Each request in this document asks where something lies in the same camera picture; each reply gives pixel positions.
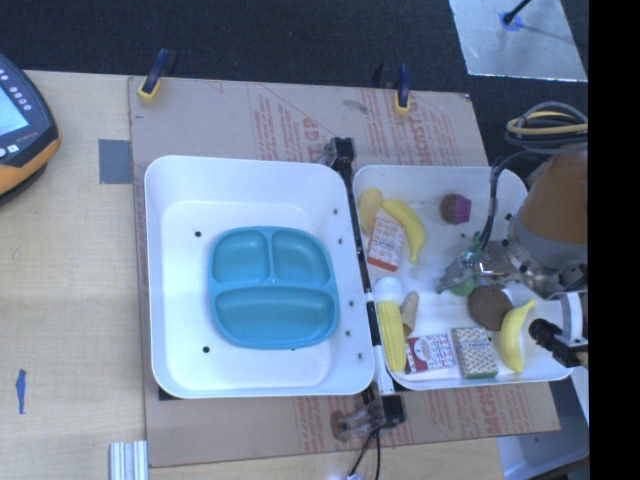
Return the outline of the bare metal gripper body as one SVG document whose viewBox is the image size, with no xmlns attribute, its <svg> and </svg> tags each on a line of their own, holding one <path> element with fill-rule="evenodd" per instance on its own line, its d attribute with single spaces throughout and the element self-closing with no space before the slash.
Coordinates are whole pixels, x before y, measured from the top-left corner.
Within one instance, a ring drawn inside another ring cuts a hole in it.
<svg viewBox="0 0 640 480">
<path fill-rule="evenodd" d="M 478 252 L 473 271 L 484 284 L 522 284 L 535 293 L 559 290 L 559 273 L 535 260 L 516 240 L 489 241 Z"/>
</svg>

